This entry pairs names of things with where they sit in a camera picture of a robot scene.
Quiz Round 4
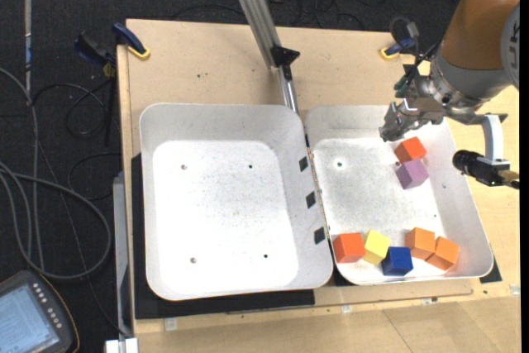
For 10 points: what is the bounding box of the black cylinder on white bracket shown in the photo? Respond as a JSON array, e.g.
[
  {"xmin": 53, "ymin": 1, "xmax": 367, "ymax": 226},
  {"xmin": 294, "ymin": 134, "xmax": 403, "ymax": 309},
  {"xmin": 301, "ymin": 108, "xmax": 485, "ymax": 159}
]
[{"xmin": 451, "ymin": 113, "xmax": 512, "ymax": 188}]

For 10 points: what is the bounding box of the light orange cube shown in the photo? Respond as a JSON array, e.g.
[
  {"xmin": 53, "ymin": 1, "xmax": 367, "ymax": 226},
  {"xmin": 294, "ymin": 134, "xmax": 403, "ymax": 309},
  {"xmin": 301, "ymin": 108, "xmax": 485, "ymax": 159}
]
[
  {"xmin": 404, "ymin": 227, "xmax": 436, "ymax": 261},
  {"xmin": 426, "ymin": 236, "xmax": 460, "ymax": 272}
]

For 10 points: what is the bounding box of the white plastic tray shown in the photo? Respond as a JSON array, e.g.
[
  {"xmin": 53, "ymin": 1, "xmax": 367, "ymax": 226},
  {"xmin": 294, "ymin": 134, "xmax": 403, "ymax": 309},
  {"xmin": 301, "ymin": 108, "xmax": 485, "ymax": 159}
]
[
  {"xmin": 139, "ymin": 102, "xmax": 334, "ymax": 302},
  {"xmin": 304, "ymin": 104, "xmax": 495, "ymax": 286}
]

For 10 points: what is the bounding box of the pale wood board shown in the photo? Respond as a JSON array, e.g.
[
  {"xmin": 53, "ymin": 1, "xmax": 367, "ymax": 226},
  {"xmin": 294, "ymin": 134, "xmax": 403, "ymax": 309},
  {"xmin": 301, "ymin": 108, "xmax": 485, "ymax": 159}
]
[{"xmin": 117, "ymin": 18, "xmax": 521, "ymax": 336}]

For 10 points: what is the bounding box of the blue cube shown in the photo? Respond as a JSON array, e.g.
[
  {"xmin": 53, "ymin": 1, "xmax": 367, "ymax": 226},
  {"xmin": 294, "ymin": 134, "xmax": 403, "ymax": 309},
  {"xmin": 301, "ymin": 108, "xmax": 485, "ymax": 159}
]
[{"xmin": 380, "ymin": 246, "xmax": 414, "ymax": 277}]

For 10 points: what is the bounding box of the purple cube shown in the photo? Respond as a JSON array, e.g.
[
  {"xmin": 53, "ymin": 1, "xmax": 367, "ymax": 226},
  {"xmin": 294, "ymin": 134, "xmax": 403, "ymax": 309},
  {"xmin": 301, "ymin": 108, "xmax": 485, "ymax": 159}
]
[{"xmin": 395, "ymin": 159, "xmax": 430, "ymax": 190}]

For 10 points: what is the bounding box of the dark orange cube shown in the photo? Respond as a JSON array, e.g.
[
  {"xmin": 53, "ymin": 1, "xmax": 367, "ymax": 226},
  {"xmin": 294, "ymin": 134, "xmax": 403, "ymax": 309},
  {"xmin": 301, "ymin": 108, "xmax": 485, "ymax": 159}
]
[
  {"xmin": 331, "ymin": 232, "xmax": 366, "ymax": 265},
  {"xmin": 393, "ymin": 136, "xmax": 428, "ymax": 165}
]

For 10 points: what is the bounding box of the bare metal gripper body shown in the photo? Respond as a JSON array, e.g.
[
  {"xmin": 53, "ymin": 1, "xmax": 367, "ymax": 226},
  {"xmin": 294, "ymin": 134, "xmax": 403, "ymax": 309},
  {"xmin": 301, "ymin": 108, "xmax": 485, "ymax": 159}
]
[{"xmin": 395, "ymin": 74, "xmax": 485, "ymax": 126}]

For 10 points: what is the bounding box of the yellow cube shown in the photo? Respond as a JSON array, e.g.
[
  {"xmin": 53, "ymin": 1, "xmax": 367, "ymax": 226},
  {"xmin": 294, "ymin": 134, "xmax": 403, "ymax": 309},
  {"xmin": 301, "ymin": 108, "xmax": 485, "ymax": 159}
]
[{"xmin": 363, "ymin": 229, "xmax": 392, "ymax": 266}]

